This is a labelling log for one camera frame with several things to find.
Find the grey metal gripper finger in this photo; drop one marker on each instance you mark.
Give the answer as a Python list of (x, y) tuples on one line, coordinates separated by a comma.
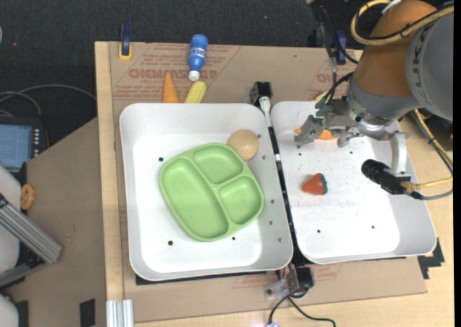
[(308, 131), (344, 140)]

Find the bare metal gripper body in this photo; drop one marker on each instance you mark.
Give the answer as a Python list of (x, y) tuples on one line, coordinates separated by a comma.
[(340, 115)]

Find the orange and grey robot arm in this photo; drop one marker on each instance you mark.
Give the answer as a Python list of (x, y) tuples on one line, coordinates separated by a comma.
[(385, 66)]

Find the small orange carrot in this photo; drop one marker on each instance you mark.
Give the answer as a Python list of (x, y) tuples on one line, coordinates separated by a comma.
[(327, 134)]

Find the thin black and white rod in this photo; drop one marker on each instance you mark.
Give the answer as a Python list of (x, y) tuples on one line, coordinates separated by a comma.
[(277, 154)]

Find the red strawberry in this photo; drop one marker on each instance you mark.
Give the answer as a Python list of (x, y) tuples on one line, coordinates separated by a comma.
[(312, 185)]

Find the beige round bread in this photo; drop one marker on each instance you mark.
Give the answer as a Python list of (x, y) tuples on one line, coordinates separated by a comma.
[(245, 143)]

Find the white plastic tray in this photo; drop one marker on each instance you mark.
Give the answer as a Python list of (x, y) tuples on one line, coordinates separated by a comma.
[(353, 232), (151, 253)]

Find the brown cardboard board red print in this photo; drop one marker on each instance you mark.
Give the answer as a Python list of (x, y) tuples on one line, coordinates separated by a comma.
[(230, 66)]

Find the yellow corn cob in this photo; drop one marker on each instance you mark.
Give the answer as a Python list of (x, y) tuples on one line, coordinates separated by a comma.
[(196, 92)]

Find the green divided plate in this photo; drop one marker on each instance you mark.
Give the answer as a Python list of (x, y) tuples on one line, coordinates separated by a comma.
[(201, 196)]

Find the blue bottle white cap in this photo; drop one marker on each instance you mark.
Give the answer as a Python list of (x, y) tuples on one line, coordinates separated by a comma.
[(197, 55)]

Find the large orange carrot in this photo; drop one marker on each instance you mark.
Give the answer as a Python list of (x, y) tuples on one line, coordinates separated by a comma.
[(170, 91)]

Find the orange pretzel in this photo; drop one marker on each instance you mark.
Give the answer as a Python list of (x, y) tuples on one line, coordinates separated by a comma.
[(27, 196)]

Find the black cylinder on white bracket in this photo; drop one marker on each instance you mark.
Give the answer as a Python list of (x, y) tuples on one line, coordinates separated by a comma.
[(381, 173)]

